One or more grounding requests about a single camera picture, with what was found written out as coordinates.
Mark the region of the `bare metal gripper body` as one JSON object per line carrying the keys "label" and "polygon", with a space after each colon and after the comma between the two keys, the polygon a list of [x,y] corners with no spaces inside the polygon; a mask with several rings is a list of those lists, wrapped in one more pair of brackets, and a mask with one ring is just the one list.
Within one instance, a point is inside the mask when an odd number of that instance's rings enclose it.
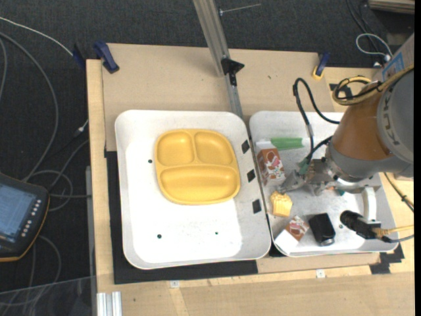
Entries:
{"label": "bare metal gripper body", "polygon": [[371,189],[377,191],[377,186],[360,184],[361,178],[355,178],[344,173],[337,165],[327,158],[313,159],[305,173],[306,182],[325,182],[325,190],[337,190],[350,194],[361,194]]}

